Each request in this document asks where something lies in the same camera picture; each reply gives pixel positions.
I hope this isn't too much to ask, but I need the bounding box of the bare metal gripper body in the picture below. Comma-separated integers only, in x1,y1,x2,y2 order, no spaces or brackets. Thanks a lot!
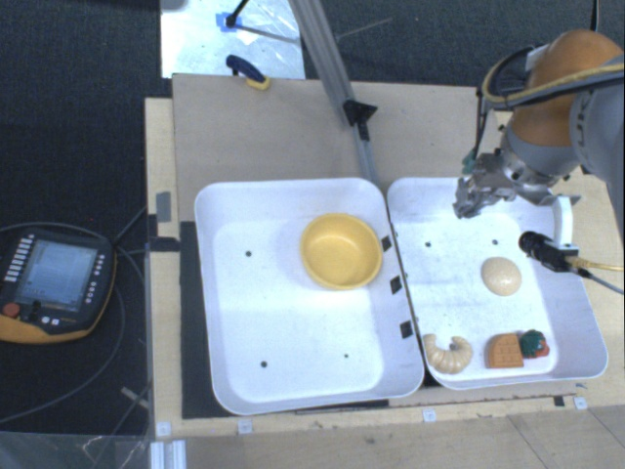
467,149,559,206

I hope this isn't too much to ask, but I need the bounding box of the beige bread roll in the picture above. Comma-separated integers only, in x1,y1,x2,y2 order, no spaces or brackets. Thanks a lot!
479,256,523,298

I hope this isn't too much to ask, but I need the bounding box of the white plastic tray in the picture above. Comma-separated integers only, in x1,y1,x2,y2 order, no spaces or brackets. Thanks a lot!
193,177,426,417
386,176,609,392

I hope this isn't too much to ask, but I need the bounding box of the yellow bowl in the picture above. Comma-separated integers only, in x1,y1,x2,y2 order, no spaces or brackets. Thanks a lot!
299,212,384,292

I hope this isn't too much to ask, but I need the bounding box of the red and green strawberry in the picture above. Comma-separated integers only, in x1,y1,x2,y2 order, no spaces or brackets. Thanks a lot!
518,328,552,360

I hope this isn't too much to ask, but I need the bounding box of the orange waffle biscuit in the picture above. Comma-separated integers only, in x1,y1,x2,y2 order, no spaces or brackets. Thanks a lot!
483,332,525,370

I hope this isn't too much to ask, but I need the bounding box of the beige croissant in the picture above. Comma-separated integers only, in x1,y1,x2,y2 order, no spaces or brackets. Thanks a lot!
421,332,475,375

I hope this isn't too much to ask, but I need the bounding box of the brown cardboard board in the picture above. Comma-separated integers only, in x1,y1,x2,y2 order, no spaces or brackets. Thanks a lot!
171,72,611,408

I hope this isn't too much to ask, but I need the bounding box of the black cylinder on white bracket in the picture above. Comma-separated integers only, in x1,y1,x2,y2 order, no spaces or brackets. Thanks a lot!
518,193,583,274

